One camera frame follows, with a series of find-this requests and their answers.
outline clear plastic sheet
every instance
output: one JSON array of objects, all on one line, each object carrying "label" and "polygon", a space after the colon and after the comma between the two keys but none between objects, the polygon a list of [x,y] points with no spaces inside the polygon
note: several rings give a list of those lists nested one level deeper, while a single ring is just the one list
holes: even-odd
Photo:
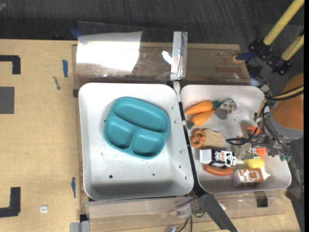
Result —
[{"label": "clear plastic sheet", "polygon": [[[250,218],[283,214],[284,200],[278,192],[216,195],[229,218]],[[90,229],[102,232],[165,226],[180,228],[192,216],[193,223],[213,221],[203,209],[201,198],[171,197],[155,199],[110,200],[86,202]]]},{"label": "clear plastic sheet", "polygon": [[79,22],[77,77],[179,80],[186,73],[187,33]]}]

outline yellow toy item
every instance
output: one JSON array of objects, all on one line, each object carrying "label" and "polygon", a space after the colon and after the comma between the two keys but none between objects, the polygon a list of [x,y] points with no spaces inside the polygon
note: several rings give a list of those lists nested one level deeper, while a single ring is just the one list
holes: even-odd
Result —
[{"label": "yellow toy item", "polygon": [[249,168],[261,168],[264,166],[263,160],[259,158],[246,159],[245,162]]}]

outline gray square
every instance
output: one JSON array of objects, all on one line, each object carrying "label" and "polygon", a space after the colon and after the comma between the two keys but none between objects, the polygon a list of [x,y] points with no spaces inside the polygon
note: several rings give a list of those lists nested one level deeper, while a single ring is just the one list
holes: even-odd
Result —
[{"label": "gray square", "polygon": [[14,87],[0,87],[0,114],[14,114]]}]

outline wooden table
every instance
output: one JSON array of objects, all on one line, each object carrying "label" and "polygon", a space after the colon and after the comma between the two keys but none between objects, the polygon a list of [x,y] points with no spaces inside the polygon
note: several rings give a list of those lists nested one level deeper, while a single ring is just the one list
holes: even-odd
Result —
[{"label": "wooden table", "polygon": [[[14,114],[0,114],[0,207],[9,206],[11,187],[21,188],[21,212],[0,218],[0,231],[65,232],[70,231],[71,222],[79,221],[81,189],[72,64],[72,46],[76,44],[0,40],[0,55],[21,57],[21,74],[12,74],[11,62],[0,62],[0,87],[14,87]],[[63,73],[63,59],[68,61],[68,77]],[[284,195],[282,200],[283,214],[232,222],[239,231],[300,231],[290,200]],[[40,212],[41,205],[48,205],[47,213]],[[218,229],[214,222],[194,224],[195,232]]]}]

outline black tape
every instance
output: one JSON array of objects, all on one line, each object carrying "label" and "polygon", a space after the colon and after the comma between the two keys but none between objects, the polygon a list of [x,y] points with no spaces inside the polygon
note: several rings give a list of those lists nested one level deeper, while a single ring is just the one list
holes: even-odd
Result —
[{"label": "black tape", "polygon": [[14,87],[0,87],[0,114],[14,114]]},{"label": "black tape", "polygon": [[267,196],[264,191],[255,191],[256,207],[268,207]]},{"label": "black tape", "polygon": [[79,91],[79,89],[74,89],[73,90],[73,97],[78,98],[78,91]]},{"label": "black tape", "polygon": [[12,62],[12,74],[20,74],[20,57],[18,55],[0,55],[0,61]]},{"label": "black tape", "polygon": [[11,188],[10,206],[0,208],[0,218],[15,217],[18,213],[20,213],[20,187]]}]

